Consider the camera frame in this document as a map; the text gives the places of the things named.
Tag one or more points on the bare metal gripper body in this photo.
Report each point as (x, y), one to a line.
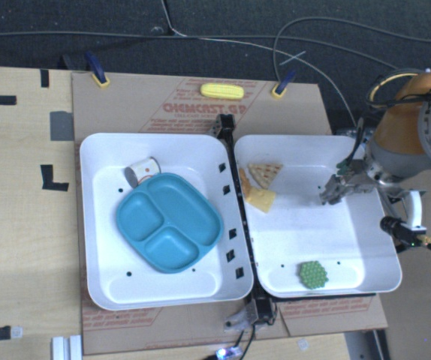
(358, 180)

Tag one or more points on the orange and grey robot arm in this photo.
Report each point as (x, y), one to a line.
(399, 126)

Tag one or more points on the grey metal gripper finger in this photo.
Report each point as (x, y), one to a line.
(327, 191)
(339, 196)

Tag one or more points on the yellow cheese wedge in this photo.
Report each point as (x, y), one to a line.
(261, 199)

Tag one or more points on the black cylinder on white bracket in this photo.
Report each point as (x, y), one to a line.
(412, 216)

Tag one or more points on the yellow corn cob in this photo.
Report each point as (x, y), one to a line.
(222, 91)

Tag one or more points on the blue divided plate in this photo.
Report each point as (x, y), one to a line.
(170, 223)

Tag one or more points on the thin black rod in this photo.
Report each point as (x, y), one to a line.
(242, 208)

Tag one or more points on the orange biscuit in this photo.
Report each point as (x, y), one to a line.
(244, 182)

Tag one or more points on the white plastic tray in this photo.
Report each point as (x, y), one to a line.
(106, 219)
(313, 231)

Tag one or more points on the brown cardboard board red print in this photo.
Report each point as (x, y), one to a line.
(133, 103)

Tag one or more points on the pizza slice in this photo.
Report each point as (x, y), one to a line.
(265, 173)

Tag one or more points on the small white can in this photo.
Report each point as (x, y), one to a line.
(146, 168)

